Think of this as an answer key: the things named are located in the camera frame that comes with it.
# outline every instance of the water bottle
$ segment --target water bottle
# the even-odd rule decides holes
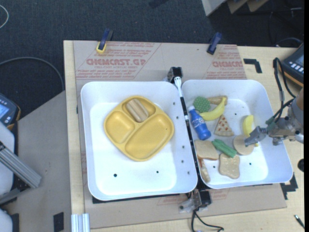
[[[199,115],[194,106],[188,108],[191,114],[191,123],[197,132],[198,138],[200,140],[206,140],[211,137],[211,132],[208,130],[205,120]]]

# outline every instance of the dark gray carpet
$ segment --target dark gray carpet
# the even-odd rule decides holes
[[[209,17],[201,0],[0,0],[9,20],[0,29],[0,62],[36,57],[52,63],[64,76],[64,40],[97,40],[105,28],[114,41],[208,43],[216,32],[220,43],[273,46],[286,38],[304,40],[304,0],[270,0],[248,13],[244,5],[231,14],[226,3]],[[0,26],[6,13],[0,8]],[[286,40],[280,46],[298,46]],[[22,116],[61,92],[55,71],[43,62],[17,60],[0,65],[0,93],[16,102]]]

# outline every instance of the cardboard board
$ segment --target cardboard board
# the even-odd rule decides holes
[[[171,67],[182,67],[182,81],[190,79],[246,79],[236,45],[217,45],[214,55],[208,44],[107,42],[103,55],[98,42],[74,41],[74,60],[85,212],[91,228],[189,218],[179,211],[185,194],[125,201],[94,202],[87,185],[84,126],[80,92],[91,81],[165,81]],[[212,204],[201,216],[286,207],[280,184],[210,190]]]

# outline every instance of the blue clamp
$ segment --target blue clamp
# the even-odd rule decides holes
[[[213,36],[211,43],[210,43],[210,45],[207,49],[207,52],[209,54],[211,54],[211,55],[214,54],[214,51],[216,50],[216,46],[219,43],[219,41],[221,40],[221,38],[222,38],[222,34],[218,33],[218,32]]]
[[[109,29],[105,29],[103,36],[102,36],[102,40],[97,45],[97,52],[99,54],[102,54],[105,51],[106,42],[112,37],[111,35],[112,35],[112,31],[110,31]]]

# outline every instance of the bottle label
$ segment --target bottle label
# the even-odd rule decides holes
[[[203,120],[203,118],[196,118],[195,120],[192,121],[192,125],[194,128],[200,126],[200,125],[203,125],[205,124],[205,120]]]

